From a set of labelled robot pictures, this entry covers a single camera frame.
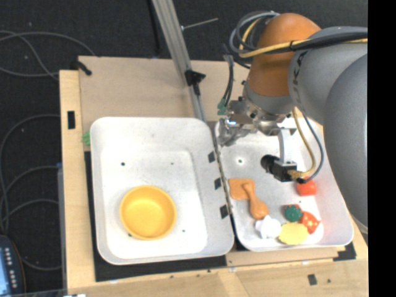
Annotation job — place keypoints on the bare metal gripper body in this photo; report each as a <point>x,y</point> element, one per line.
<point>247,116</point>

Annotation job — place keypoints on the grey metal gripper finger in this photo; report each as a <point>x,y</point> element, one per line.
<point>240,132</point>
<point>223,135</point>

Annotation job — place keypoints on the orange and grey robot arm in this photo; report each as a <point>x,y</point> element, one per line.
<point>309,73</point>

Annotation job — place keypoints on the brown toy bread slice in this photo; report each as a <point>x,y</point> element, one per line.
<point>236,189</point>

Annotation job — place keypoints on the white plastic tray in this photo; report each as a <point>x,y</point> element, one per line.
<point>247,234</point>
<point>154,153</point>

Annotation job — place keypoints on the brown toy chicken drumstick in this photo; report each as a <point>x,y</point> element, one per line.
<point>257,207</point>

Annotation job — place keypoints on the red-orange toy tomato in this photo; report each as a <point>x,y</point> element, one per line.
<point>307,189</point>

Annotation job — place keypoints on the green toy leafy top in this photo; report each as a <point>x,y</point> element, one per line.
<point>292,213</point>

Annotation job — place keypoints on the white toy piece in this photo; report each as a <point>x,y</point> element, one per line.
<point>268,227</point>

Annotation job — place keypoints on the pale wood board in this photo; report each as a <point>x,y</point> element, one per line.
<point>130,88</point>

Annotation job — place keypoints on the yellow bowl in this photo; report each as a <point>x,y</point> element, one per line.
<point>148,213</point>

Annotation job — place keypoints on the yellow toy scalloped slice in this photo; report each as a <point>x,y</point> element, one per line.
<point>293,234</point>

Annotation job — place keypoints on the red toy strawberry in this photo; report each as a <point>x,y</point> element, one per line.
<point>311,223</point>

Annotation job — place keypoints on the black cylinder on white bracket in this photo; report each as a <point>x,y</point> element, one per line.
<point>280,167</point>

